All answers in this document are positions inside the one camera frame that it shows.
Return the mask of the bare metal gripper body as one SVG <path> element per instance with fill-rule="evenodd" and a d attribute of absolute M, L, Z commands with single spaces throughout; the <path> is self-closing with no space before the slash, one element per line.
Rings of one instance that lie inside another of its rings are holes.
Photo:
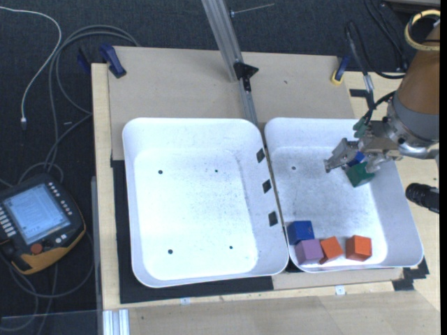
<path fill-rule="evenodd" d="M 426 139 L 410 131 L 397 117 L 381 120 L 361 118 L 356 124 L 359 150 L 368 156 L 384 158 L 412 157 L 420 160 L 435 159 L 437 141 Z"/>

